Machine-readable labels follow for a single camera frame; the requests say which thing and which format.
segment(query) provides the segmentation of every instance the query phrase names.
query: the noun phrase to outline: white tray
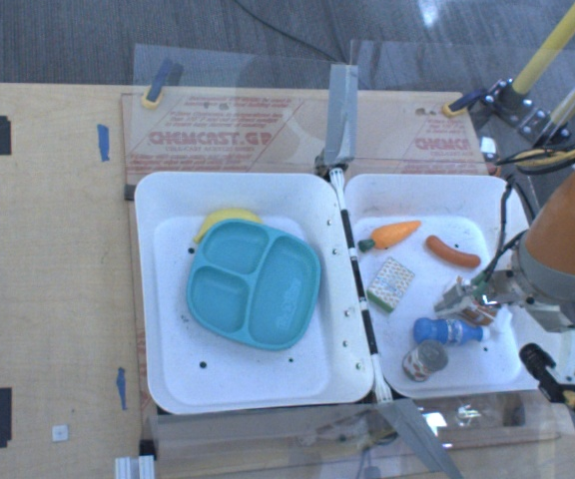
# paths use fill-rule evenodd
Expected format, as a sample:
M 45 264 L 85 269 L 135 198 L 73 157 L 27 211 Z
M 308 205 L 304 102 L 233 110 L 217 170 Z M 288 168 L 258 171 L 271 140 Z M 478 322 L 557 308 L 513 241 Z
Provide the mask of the white tray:
M 383 374 L 402 395 L 419 399 L 534 389 L 537 382 L 522 365 L 520 348 L 537 342 L 552 356 L 561 348 L 560 334 L 545 332 L 524 309 L 509 306 L 512 319 L 508 331 L 492 331 L 488 340 L 448 347 L 448 365 L 426 381 L 409 379 L 401 367 L 404 355 L 415 346 L 415 320 L 436 317 L 434 306 L 456 278 L 473 278 L 493 256 L 504 189 L 504 181 L 483 176 L 360 175 L 346 184 L 345 200 L 356 242 L 384 224 L 422 221 L 414 234 L 396 246 L 358 253 L 365 289 L 389 256 L 415 274 L 394 312 L 369 303 Z M 527 227 L 520 199 L 512 193 L 507 203 L 507 240 Z M 482 259 L 480 267 L 471 270 L 437 259 L 424 245 L 429 235 L 477 253 Z M 510 257 L 508 251 L 498 267 L 507 267 Z
M 332 187 L 313 175 L 155 173 L 135 193 L 148 384 L 171 413 L 354 402 L 373 369 Z M 200 326 L 186 280 L 205 216 L 240 207 L 308 242 L 321 262 L 314 315 L 292 348 L 267 351 Z

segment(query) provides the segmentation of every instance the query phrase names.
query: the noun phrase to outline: yellow banana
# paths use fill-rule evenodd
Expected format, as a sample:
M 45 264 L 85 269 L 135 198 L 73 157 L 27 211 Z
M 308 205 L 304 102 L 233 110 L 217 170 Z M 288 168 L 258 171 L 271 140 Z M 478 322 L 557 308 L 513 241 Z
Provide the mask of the yellow banana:
M 252 213 L 251 211 L 244 210 L 243 208 L 225 208 L 222 210 L 216 210 L 206 217 L 201 225 L 201 228 L 199 229 L 199 233 L 193 238 L 193 241 L 198 243 L 212 226 L 222 222 L 223 220 L 230 219 L 247 220 L 250 222 L 256 222 L 257 224 L 262 223 L 259 216 Z

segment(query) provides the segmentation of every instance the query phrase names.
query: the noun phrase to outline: blue plate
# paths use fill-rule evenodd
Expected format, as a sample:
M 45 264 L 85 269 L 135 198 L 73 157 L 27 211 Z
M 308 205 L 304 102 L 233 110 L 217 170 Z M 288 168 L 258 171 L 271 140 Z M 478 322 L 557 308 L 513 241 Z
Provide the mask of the blue plate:
M 316 305 L 320 262 L 302 239 L 244 220 L 203 237 L 188 279 L 191 314 L 205 328 L 261 349 L 302 337 Z

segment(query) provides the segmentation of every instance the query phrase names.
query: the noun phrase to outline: blue bottle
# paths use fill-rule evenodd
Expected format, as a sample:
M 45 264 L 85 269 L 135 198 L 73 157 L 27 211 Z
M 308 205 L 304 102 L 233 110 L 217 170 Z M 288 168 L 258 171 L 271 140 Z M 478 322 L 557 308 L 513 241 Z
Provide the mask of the blue bottle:
M 430 319 L 421 317 L 414 323 L 414 340 L 437 340 L 446 346 L 464 344 L 468 340 L 485 340 L 489 338 L 489 328 L 472 326 L 460 319 Z

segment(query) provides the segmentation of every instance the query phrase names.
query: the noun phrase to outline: gray floor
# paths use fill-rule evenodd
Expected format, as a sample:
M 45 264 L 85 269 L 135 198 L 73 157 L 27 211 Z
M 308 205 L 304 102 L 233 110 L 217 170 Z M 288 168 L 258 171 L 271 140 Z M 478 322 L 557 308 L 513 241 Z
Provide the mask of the gray floor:
M 363 90 L 468 93 L 515 77 L 574 2 L 0 0 L 0 82 L 144 83 L 169 48 L 204 59 L 183 83 L 224 83 L 244 59 L 247 71 L 228 83 L 324 87 L 329 62 L 354 62 Z M 551 110 L 574 86 L 575 35 L 530 96 Z M 530 147 L 507 126 L 487 126 L 479 133 L 502 155 Z M 573 143 L 575 116 L 568 129 Z M 522 180 L 535 211 L 570 172 Z M 575 303 L 565 309 L 575 322 Z

